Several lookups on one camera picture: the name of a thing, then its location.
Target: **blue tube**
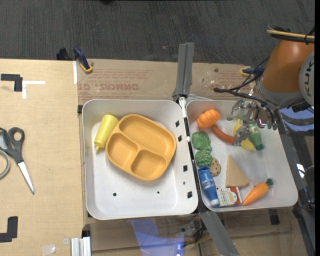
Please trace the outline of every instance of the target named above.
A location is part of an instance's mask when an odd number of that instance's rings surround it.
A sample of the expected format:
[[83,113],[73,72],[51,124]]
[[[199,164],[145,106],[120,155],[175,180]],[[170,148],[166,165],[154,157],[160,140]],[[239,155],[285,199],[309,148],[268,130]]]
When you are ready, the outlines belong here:
[[212,207],[219,205],[219,199],[217,196],[217,187],[216,183],[210,173],[210,169],[208,166],[204,166],[200,169],[198,169],[199,173],[199,180],[202,186],[202,189],[204,190],[204,193],[210,200],[210,205]]

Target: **orange toy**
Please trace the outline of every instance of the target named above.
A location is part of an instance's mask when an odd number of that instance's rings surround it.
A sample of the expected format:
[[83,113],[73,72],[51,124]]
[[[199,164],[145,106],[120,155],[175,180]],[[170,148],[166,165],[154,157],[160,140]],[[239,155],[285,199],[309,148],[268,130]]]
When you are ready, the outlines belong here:
[[268,178],[266,182],[260,182],[258,183],[246,196],[246,198],[243,200],[242,205],[246,206],[248,204],[251,204],[253,201],[261,198],[269,191],[269,186],[273,185],[272,179]]
[[203,112],[198,119],[196,120],[196,124],[201,129],[207,129],[214,125],[220,119],[220,114],[218,111],[214,109],[207,110]]
[[211,130],[213,131],[215,136],[217,136],[220,140],[223,140],[223,141],[225,141],[227,143],[230,143],[230,144],[233,144],[235,142],[235,137],[234,136],[230,136],[230,135],[224,133],[215,124],[211,126]]

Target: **green toy vegetable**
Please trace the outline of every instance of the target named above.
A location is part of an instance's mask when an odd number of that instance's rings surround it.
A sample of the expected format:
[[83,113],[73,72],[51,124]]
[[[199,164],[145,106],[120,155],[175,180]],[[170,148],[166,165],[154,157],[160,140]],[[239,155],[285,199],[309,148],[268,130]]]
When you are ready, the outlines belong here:
[[212,162],[212,155],[209,151],[199,150],[194,155],[195,163],[201,168],[210,166]]
[[191,141],[194,148],[196,148],[197,150],[212,150],[209,136],[204,131],[197,131],[193,133]]

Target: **yellow mustard bottle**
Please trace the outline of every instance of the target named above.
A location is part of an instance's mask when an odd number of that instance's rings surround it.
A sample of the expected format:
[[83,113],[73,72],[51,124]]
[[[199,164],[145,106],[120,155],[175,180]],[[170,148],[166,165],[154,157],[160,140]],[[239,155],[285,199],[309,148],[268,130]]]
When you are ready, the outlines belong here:
[[95,151],[105,148],[107,140],[117,123],[118,119],[115,116],[111,114],[106,114],[103,116],[98,132],[94,139]]

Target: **orange toy carrot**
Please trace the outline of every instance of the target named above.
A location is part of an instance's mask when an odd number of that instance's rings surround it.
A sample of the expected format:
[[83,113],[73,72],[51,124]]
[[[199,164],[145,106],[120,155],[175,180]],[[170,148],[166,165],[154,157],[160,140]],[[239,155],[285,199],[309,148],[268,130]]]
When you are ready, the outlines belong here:
[[213,131],[215,136],[217,136],[220,140],[223,140],[223,141],[230,143],[230,144],[233,144],[235,142],[234,136],[230,136],[228,134],[225,134],[222,130],[220,130],[220,128],[216,124],[211,126],[211,130]]
[[246,196],[246,198],[243,200],[242,205],[246,206],[248,204],[251,204],[253,201],[261,198],[264,196],[268,190],[269,186],[273,185],[272,179],[268,178],[266,182],[260,182],[258,183]]

